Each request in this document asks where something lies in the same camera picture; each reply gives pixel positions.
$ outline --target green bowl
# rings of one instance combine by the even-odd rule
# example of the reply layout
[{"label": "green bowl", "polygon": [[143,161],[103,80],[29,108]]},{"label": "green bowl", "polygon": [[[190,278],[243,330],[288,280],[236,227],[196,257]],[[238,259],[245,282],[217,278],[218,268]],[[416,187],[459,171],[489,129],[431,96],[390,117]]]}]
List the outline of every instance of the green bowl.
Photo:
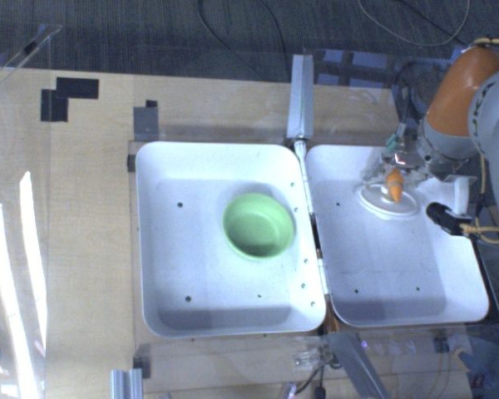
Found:
[{"label": "green bowl", "polygon": [[224,234],[231,248],[247,259],[269,259],[283,253],[294,239],[288,210],[264,194],[244,194],[224,211]]}]

